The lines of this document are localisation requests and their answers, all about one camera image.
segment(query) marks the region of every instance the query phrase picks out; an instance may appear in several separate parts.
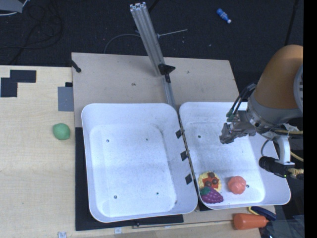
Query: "wooden table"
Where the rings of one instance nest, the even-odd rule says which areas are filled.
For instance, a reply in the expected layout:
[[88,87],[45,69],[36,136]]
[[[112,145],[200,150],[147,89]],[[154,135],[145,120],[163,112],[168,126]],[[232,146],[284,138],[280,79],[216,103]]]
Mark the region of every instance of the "wooden table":
[[[88,55],[74,54],[76,62],[83,67],[80,59]],[[127,57],[102,55],[108,66],[130,61],[137,66],[140,59],[149,62],[148,57]],[[166,58],[167,64],[176,65],[178,74],[172,78],[176,104],[193,98],[184,94],[186,80],[190,76],[198,80],[195,72],[209,69],[209,90],[206,82],[193,86],[211,96],[201,95],[197,101],[234,101],[238,95],[234,77],[228,61]],[[167,238],[167,237],[222,237],[259,238],[258,229],[235,230],[233,214],[248,213],[246,208],[201,212],[196,209],[184,215],[184,223],[122,227],[122,234],[115,234],[114,228],[76,231],[75,230],[75,119],[74,112],[58,110],[57,89],[73,82],[74,69],[70,67],[0,66],[0,77],[10,77],[10,70],[36,70],[36,83],[18,83],[17,97],[0,98],[0,230],[3,237],[57,237],[66,232],[67,237],[101,238]],[[127,81],[130,87],[141,84],[134,79]],[[56,123],[70,127],[68,140],[60,141],[53,135]]]

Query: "black cable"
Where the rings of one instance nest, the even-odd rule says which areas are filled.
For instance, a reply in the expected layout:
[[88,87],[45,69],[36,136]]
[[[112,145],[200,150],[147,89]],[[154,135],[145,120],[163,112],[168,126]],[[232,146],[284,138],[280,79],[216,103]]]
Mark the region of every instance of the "black cable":
[[289,26],[288,26],[288,31],[287,31],[287,35],[286,35],[286,39],[285,39],[285,43],[284,43],[285,46],[288,45],[289,37],[291,35],[295,14],[296,14],[296,11],[297,11],[297,8],[298,8],[298,2],[299,2],[299,0],[295,0],[295,2],[294,2],[293,12],[292,12],[292,16],[291,16],[291,21],[290,21]]
[[154,3],[151,5],[151,7],[149,8],[149,13],[154,9],[154,7],[156,6],[156,4],[159,2],[160,0],[155,0]]
[[[154,7],[156,6],[156,4],[157,4],[159,1],[160,1],[160,0],[155,0],[155,1],[154,1],[154,3],[153,3],[153,4],[151,5],[151,7],[148,9],[148,12],[149,12],[149,13],[154,9]],[[133,29],[134,29],[135,32],[137,32],[137,33],[139,32],[136,25],[133,26]]]
[[242,91],[242,96],[240,97],[240,101],[236,107],[236,109],[234,110],[234,112],[232,113],[233,115],[235,115],[238,112],[238,109],[242,103],[242,101],[246,98],[249,97],[251,95],[251,93],[254,91],[254,89],[256,88],[257,85],[257,81],[256,83],[250,83],[243,91]]
[[[55,45],[62,37],[63,34],[63,23],[62,23],[62,19],[59,16],[58,13],[58,7],[57,7],[57,3],[55,0],[49,0],[49,4],[47,5],[47,9],[41,7],[41,6],[31,6],[28,11],[29,11],[29,15],[31,18],[33,18],[34,20],[36,20],[38,23],[32,27],[31,31],[29,32],[29,34],[27,35],[26,41],[24,43],[23,46],[6,46],[6,47],[1,47],[1,49],[3,48],[19,48],[18,53],[14,56],[14,58],[8,63],[9,65],[12,65],[14,63],[16,63],[17,59],[19,58],[19,56],[22,54],[22,52],[25,49],[29,49],[29,50],[35,50],[35,49],[44,49],[44,48],[48,48],[51,47],[53,45]],[[31,8],[40,8],[42,10],[42,14],[40,17],[35,17],[30,13],[30,9]],[[47,14],[47,12],[50,12],[51,15],[48,15],[48,20],[45,20],[45,16]],[[52,27],[51,25],[55,25],[57,27],[57,30],[54,30],[54,27]],[[45,38],[39,40],[39,41],[33,41],[30,42],[30,39],[32,38],[33,34],[36,32],[40,32],[42,34],[44,34]],[[44,46],[40,46],[40,47],[30,47],[31,45],[37,44],[37,43],[45,43],[49,40],[51,40],[52,38],[56,37],[57,39],[53,41],[53,43],[44,45]]]
[[110,41],[108,41],[108,43],[106,44],[105,48],[104,48],[104,54],[106,53],[106,50],[109,46],[109,44],[114,41],[115,39],[119,38],[119,37],[123,37],[123,36],[135,36],[135,37],[141,37],[140,35],[137,35],[137,34],[120,34],[120,35],[117,35],[115,37],[113,37]]
[[245,92],[247,91],[247,88],[245,87],[242,92],[239,94],[239,96],[237,97],[237,99],[235,100],[235,102],[233,103],[231,109],[234,109],[234,107],[237,105],[238,101],[241,99],[242,95],[245,94]]

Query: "wooden board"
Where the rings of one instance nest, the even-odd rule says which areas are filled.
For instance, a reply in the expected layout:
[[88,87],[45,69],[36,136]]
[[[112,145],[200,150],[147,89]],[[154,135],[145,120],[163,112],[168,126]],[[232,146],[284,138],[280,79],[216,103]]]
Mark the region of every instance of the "wooden board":
[[[57,101],[57,88],[72,81],[72,69],[0,66],[0,76],[9,77],[10,69],[36,70],[37,80],[19,83],[17,98],[0,98],[1,235],[57,237],[57,232],[66,232],[73,238],[117,237],[113,228],[75,231],[74,112],[59,112]],[[54,137],[53,125],[60,122],[70,127],[70,139]],[[259,238],[258,229],[234,230],[231,220],[238,212],[247,209],[194,211],[184,215],[184,223],[170,227],[123,227],[120,237]]]
[[[90,103],[166,103],[162,77],[149,57],[72,53],[75,125]],[[164,58],[177,109],[185,102],[234,102],[239,92],[227,60]]]

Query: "aluminum rod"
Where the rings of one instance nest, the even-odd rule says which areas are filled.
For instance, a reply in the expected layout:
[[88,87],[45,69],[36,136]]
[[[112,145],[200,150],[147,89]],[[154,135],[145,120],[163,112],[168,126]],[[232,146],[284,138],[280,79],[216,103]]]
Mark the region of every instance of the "aluminum rod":
[[152,24],[147,6],[145,2],[136,3],[135,5],[132,4],[130,5],[130,11],[132,13],[133,19],[140,33],[144,47],[151,60],[151,63],[153,67],[155,68],[155,74],[156,76],[161,76],[163,79],[163,85],[165,89],[167,103],[175,108],[176,105],[175,105],[171,83],[168,83],[165,80],[165,76],[164,75],[162,76],[159,71],[159,64],[165,64],[165,61],[159,46],[158,37],[153,28],[153,24]]

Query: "cable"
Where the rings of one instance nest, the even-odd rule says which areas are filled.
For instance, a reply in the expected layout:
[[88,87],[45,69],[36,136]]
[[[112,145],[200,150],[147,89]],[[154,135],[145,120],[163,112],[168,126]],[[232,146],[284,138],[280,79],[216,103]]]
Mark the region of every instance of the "cable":
[[[26,5],[26,3],[28,2],[29,0],[25,0],[23,5],[22,5],[22,8]],[[6,14],[0,14],[0,16],[11,16],[11,15],[15,15],[17,14],[17,12],[10,12],[10,13],[6,13]]]
[[242,92],[239,94],[238,98],[235,100],[235,102],[233,103],[231,109],[229,110],[229,112],[226,114],[226,117],[228,117],[227,121],[233,121],[235,115],[238,112],[238,109],[242,103],[242,101],[245,98],[249,98],[249,96],[251,95],[251,93],[254,91],[254,89],[257,86],[257,82],[253,82],[250,83],[247,87],[245,87]]
[[291,135],[303,135],[304,134],[303,130],[300,130],[300,131],[289,131],[289,130],[285,130],[285,129],[276,129],[276,130],[274,130],[274,132],[282,133],[282,134],[291,134]]
[[264,154],[263,154],[263,149],[264,149],[265,145],[266,145],[268,142],[269,142],[269,140],[267,139],[267,140],[264,142],[263,146],[261,147],[261,155],[262,155],[263,157],[265,157]]
[[297,8],[298,8],[298,3],[299,3],[299,0],[295,0],[294,1],[293,12],[292,12],[291,20],[290,20],[290,23],[289,23],[289,26],[288,26],[288,31],[287,31],[287,35],[286,35],[284,46],[286,46],[288,44],[289,37],[290,37],[291,32],[292,32],[292,27],[293,27],[293,23],[294,23],[294,19],[295,19],[295,14],[296,14],[296,11],[297,11]]
[[304,159],[303,159],[303,158],[297,156],[297,155],[296,155],[295,153],[293,153],[292,151],[291,151],[291,156],[293,156],[295,159],[297,159],[297,160],[299,160],[299,161],[301,161],[301,162],[304,162]]
[[248,207],[248,211],[251,212],[252,214],[259,215],[257,212],[251,209],[251,206]]
[[137,35],[137,34],[120,34],[120,35],[118,35],[118,36],[115,36],[115,37],[113,37],[110,41],[108,41],[108,43],[106,44],[105,49],[104,49],[104,54],[106,53],[106,50],[107,50],[109,44],[110,44],[112,41],[114,41],[115,39],[117,39],[117,38],[119,38],[119,37],[123,37],[123,36],[135,36],[135,37],[139,37],[139,38],[141,37],[140,35]]
[[291,178],[304,180],[304,169],[290,168],[288,169]]
[[[56,4],[56,1],[55,0],[50,0],[50,3],[47,5],[47,10],[45,11],[44,8],[41,7],[41,9],[44,10],[44,14],[42,15],[41,18],[37,19],[37,18],[34,18],[35,20],[38,21],[38,23],[31,29],[31,31],[29,32],[29,34],[27,35],[27,38],[26,38],[26,41],[25,41],[25,44],[21,47],[1,47],[1,48],[19,48],[19,51],[18,53],[14,56],[14,58],[8,63],[9,65],[11,64],[14,64],[16,62],[16,60],[18,59],[18,57],[22,54],[22,52],[25,50],[25,49],[43,49],[43,48],[48,48],[54,44],[56,44],[62,37],[62,34],[63,34],[63,23],[62,23],[62,19],[61,17],[59,16],[58,14],[58,8],[57,8],[57,4]],[[52,17],[52,15],[48,15],[49,20],[43,20],[43,18],[45,17],[45,13],[49,11],[53,16],[54,18]],[[44,39],[41,39],[39,41],[33,41],[33,42],[30,42],[30,39],[33,35],[33,33],[39,33],[39,29],[42,30],[43,29],[43,23],[47,24],[47,23],[51,23],[55,28],[57,27],[56,31],[54,30],[54,28],[52,26],[49,26],[50,27],[50,30],[52,31],[51,34],[47,34],[45,32],[40,32],[40,33],[43,33],[46,38]],[[44,45],[42,47],[30,47],[30,45],[34,45],[34,44],[37,44],[37,43],[43,43],[43,42],[47,42],[49,40],[51,40],[52,38],[54,37],[57,37],[56,40],[53,41],[53,43],[50,43],[50,44],[47,44],[47,45]]]
[[154,9],[154,7],[156,6],[156,4],[159,2],[160,0],[155,0],[154,3],[151,5],[151,7],[149,8],[149,13],[151,13],[151,11]]

